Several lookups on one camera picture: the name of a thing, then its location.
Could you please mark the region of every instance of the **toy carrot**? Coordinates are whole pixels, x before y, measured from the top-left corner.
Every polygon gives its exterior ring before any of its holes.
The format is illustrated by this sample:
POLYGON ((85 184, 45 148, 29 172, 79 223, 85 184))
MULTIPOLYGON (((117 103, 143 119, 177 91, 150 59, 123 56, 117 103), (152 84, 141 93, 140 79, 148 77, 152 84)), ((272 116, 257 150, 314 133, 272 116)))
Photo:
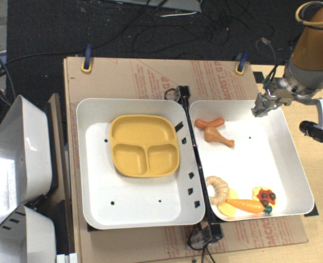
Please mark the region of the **toy carrot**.
POLYGON ((201 119, 197 119, 194 122, 195 126, 200 128, 200 129, 205 129, 207 126, 212 126, 212 127, 220 127, 221 125, 225 124, 225 120, 223 118, 217 118, 214 121, 204 121, 201 119))
POLYGON ((272 211, 272 207, 264 207, 263 204, 259 201, 253 199, 227 199, 226 203, 233 205, 236 208, 244 210, 248 213, 262 213, 266 212, 270 214, 272 211))

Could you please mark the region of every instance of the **yellow plate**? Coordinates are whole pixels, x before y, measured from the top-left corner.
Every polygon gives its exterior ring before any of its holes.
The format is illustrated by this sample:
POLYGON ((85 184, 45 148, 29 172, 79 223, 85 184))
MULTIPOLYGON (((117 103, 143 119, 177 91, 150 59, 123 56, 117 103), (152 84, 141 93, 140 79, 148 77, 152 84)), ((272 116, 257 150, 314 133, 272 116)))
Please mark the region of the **yellow plate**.
POLYGON ((163 117, 119 116, 111 124, 109 139, 114 165, 125 176, 166 176, 180 165, 175 128, 163 117))

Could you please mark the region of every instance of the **yellow clamp pad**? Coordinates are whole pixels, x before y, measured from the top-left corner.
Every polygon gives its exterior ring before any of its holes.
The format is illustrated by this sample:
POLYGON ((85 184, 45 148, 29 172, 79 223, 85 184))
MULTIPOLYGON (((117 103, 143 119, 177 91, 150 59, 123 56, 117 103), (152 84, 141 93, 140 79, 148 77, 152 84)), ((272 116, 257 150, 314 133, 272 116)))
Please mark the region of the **yellow clamp pad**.
POLYGON ((91 72, 91 68, 92 68, 92 61, 90 61, 90 65, 88 69, 84 68, 84 64, 85 64, 85 60, 83 61, 83 63, 81 64, 81 71, 84 73, 90 73, 91 72))
POLYGON ((234 70, 234 72, 236 72, 236 74, 238 74, 238 75, 243 75, 244 67, 243 67, 242 71, 238 71, 238 66, 239 66, 239 64, 236 65, 236 69, 234 70))

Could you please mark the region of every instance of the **cardboard sheet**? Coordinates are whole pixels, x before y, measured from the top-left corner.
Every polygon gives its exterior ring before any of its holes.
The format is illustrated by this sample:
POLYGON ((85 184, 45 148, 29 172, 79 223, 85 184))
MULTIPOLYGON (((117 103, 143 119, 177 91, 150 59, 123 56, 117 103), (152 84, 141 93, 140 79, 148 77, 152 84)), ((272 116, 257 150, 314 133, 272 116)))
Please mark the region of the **cardboard sheet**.
MULTIPOLYGON (((258 93, 250 64, 242 76, 236 62, 192 60, 93 60, 90 74, 80 70, 83 58, 64 61, 74 241, 79 262, 146 262, 199 255, 187 247, 192 227, 152 227, 88 231, 83 216, 76 107, 86 98, 164 99, 164 93, 188 85, 196 100, 254 100, 258 93)), ((224 239, 209 246, 211 253, 272 247, 307 241, 300 216, 226 222, 224 239)))

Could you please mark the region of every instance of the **white plastic container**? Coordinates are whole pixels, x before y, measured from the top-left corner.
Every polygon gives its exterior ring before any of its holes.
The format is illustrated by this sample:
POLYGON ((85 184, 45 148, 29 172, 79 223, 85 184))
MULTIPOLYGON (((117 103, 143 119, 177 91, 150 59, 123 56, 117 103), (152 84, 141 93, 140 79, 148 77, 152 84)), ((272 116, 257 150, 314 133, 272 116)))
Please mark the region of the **white plastic container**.
MULTIPOLYGON (((215 205, 212 210, 224 221, 309 213, 314 198, 282 110, 256 118, 251 112, 254 105, 252 100, 196 101, 189 108, 205 178, 222 178, 241 199, 252 199, 252 190, 259 186, 271 188, 276 194, 276 207, 270 215, 238 209, 234 216, 226 216, 215 205), (194 125, 196 119, 213 121, 219 117, 225 119, 225 124, 217 130, 235 141, 234 148, 206 142, 204 131, 194 125)), ((212 186, 207 190, 209 196, 214 196, 212 186)))
POLYGON ((0 124, 0 223, 51 182, 47 116, 19 95, 0 124))
POLYGON ((167 100, 85 99, 77 107, 83 213, 96 229, 191 225, 205 214, 186 113, 167 100), (114 167, 109 128, 118 116, 156 115, 173 126, 180 166, 168 176, 131 178, 114 167))
POLYGON ((0 225, 0 263, 49 263, 56 259, 53 222, 20 205, 0 225))

